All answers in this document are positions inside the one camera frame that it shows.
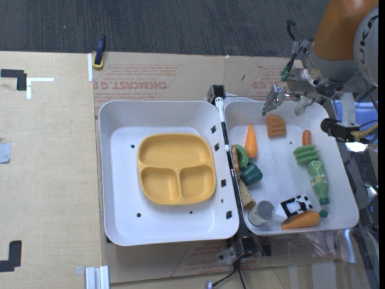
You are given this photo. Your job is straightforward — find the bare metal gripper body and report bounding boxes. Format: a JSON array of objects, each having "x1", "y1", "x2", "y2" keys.
[{"x1": 285, "y1": 67, "x2": 344, "y2": 102}]

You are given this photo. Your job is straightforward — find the brown toy waffle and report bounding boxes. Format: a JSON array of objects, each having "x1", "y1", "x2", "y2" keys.
[{"x1": 266, "y1": 114, "x2": 287, "y2": 138}]

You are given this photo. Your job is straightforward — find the orange toy carrot cone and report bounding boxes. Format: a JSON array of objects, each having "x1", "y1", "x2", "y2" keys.
[{"x1": 244, "y1": 123, "x2": 259, "y2": 159}]

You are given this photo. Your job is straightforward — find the green ribbed toy pea pod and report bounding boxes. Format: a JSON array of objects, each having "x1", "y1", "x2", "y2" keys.
[{"x1": 292, "y1": 144, "x2": 321, "y2": 166}]

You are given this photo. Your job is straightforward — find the white plastic tray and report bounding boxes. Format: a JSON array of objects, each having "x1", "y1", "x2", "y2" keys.
[
  {"x1": 98, "y1": 100, "x2": 241, "y2": 247},
  {"x1": 224, "y1": 100, "x2": 360, "y2": 237}
]

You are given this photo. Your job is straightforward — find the green plastic bottle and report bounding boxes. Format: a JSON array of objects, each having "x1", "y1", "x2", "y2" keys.
[{"x1": 307, "y1": 160, "x2": 331, "y2": 206}]

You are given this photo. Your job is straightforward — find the dark green toy pepper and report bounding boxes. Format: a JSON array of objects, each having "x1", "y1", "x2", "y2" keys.
[{"x1": 239, "y1": 163, "x2": 264, "y2": 187}]

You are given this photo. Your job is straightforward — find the tan toy bread slice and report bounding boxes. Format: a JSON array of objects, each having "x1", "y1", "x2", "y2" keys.
[{"x1": 238, "y1": 179, "x2": 257, "y2": 210}]

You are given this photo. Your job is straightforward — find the black and white carton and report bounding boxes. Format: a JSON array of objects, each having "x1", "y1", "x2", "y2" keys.
[{"x1": 273, "y1": 193, "x2": 314, "y2": 224}]

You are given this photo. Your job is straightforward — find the yellow divided plate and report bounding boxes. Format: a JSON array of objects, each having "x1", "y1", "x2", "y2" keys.
[{"x1": 137, "y1": 132, "x2": 218, "y2": 206}]

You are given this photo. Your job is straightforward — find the small grey can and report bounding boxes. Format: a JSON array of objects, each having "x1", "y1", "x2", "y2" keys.
[{"x1": 247, "y1": 200, "x2": 276, "y2": 227}]

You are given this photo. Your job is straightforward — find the orange carrot with green top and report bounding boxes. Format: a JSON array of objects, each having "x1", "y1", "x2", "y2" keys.
[{"x1": 281, "y1": 208, "x2": 329, "y2": 231}]

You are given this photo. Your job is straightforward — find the brown cardboard board, red print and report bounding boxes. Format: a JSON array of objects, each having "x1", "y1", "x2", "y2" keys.
[{"x1": 91, "y1": 51, "x2": 335, "y2": 284}]

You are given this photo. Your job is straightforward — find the black cylinder on white bracket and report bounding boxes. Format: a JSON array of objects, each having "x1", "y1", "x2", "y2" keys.
[{"x1": 320, "y1": 92, "x2": 362, "y2": 143}]

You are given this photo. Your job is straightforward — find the black block with thin wires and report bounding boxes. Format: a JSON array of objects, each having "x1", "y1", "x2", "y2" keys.
[
  {"x1": 207, "y1": 84, "x2": 227, "y2": 104},
  {"x1": 217, "y1": 235, "x2": 263, "y2": 265}
]

